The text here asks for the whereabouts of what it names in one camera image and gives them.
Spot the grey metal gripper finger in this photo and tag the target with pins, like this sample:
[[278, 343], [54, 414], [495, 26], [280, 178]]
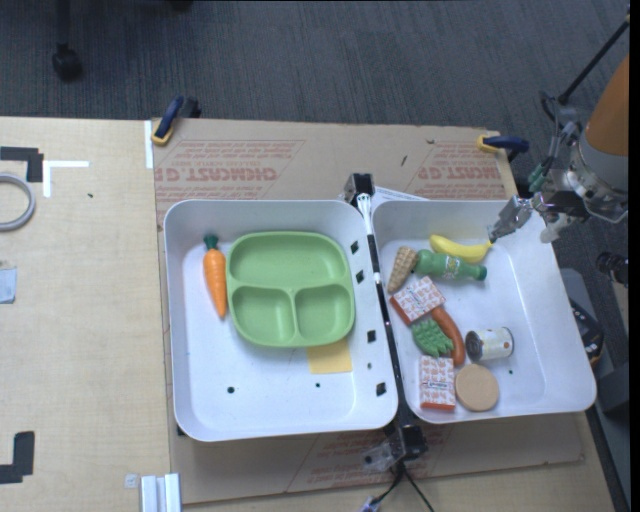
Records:
[[506, 215], [519, 216]]

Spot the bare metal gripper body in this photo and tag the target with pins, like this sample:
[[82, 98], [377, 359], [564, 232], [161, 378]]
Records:
[[592, 197]]

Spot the yellow banana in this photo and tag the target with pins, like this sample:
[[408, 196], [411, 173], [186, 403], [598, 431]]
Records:
[[457, 248]]

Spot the green bottle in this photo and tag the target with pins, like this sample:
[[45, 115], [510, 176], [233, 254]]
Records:
[[445, 265]]

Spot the white plastic tray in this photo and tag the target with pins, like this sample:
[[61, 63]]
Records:
[[540, 310], [280, 395]]

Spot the white paper sheet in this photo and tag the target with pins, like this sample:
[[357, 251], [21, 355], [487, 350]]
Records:
[[395, 194]]

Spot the tan waffle cone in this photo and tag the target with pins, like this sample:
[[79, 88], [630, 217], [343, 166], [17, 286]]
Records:
[[402, 267]]

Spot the orange and white carton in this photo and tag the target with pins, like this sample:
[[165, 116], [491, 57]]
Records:
[[437, 382], [417, 300]]

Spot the orange sausage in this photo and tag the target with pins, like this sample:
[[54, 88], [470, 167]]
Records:
[[452, 332]]

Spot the white can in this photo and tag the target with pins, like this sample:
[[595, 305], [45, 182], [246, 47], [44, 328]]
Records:
[[492, 344]]

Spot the thin black and white rod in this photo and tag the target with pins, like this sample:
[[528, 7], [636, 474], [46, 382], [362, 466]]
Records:
[[373, 255]]

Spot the green grapes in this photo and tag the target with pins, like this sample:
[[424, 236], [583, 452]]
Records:
[[431, 339]]

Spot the tan round biscuit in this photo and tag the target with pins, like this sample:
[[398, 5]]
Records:
[[476, 387]]

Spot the green divided plate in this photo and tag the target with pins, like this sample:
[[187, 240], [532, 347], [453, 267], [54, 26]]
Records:
[[287, 265]]

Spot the yellow flat square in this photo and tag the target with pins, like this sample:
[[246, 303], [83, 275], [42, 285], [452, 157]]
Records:
[[330, 361]]

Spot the brown cardboard board red print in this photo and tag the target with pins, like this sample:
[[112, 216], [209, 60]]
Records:
[[280, 165]]

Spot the orange carrot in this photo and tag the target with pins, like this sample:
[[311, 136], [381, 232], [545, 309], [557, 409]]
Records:
[[216, 277]]

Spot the white tape roll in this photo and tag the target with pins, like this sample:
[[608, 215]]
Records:
[[31, 200]]

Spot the black cylinder on white bracket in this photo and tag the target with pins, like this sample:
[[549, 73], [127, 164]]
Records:
[[552, 230]]

